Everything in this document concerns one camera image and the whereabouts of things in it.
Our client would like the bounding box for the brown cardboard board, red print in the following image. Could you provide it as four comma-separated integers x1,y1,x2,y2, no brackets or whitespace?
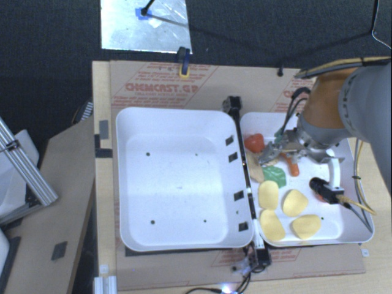
109,60,367,291

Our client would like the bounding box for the red toy tomato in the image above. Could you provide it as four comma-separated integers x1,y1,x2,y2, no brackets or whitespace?
243,133,265,153

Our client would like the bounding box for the yellow toy crisp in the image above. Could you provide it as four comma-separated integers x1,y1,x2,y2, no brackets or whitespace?
282,189,309,217
291,214,322,241
259,208,287,243
257,179,280,211

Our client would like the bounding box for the black cylinder on white bracket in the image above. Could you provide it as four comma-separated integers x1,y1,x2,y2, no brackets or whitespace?
309,156,346,206

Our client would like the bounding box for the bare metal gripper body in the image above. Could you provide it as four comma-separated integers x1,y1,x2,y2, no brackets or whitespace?
279,130,337,164

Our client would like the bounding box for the black block with thin wires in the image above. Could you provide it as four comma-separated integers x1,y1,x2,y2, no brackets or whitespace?
222,96,243,115
244,246,273,273

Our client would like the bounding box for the thin black and white rod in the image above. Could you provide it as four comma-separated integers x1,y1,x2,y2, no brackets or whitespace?
230,108,262,248

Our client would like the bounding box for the orange toy carrot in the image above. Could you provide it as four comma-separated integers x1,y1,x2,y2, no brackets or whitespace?
281,153,301,178

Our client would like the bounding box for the green toy lettuce leaf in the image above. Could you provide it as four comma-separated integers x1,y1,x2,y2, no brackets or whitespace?
261,165,288,188

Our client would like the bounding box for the white plastic tray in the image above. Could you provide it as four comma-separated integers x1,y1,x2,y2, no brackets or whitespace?
239,111,375,248
115,106,255,252

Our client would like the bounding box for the beige toy bread slice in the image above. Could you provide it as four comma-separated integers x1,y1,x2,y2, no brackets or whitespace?
246,151,265,184

